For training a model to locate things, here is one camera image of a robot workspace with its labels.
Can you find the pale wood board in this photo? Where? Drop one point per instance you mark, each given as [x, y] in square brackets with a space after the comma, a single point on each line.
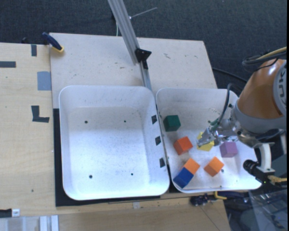
[98, 61]

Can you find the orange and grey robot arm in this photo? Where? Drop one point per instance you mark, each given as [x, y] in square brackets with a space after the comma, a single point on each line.
[260, 97]

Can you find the green cube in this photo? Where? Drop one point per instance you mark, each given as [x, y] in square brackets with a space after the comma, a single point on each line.
[171, 123]

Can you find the blue cube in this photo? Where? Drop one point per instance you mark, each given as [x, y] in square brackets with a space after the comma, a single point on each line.
[183, 177]

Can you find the red-orange cube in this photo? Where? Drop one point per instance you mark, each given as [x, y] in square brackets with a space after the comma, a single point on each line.
[183, 145]

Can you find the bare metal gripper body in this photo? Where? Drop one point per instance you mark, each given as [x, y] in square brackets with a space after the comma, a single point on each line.
[228, 129]

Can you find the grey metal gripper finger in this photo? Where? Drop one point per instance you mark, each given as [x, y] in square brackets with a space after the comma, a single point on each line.
[204, 138]
[218, 141]

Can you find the yellow cube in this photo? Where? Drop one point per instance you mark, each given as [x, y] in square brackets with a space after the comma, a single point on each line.
[206, 147]

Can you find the black cylinder on white bracket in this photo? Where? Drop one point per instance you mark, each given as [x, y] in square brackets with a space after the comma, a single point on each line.
[263, 160]

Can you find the purple cube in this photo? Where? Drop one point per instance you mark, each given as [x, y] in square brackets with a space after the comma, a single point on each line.
[228, 149]

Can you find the orange cube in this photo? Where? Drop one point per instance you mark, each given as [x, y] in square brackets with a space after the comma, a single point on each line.
[192, 165]
[214, 166]

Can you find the white plastic tray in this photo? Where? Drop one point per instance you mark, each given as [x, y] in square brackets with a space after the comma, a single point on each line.
[110, 148]
[195, 105]

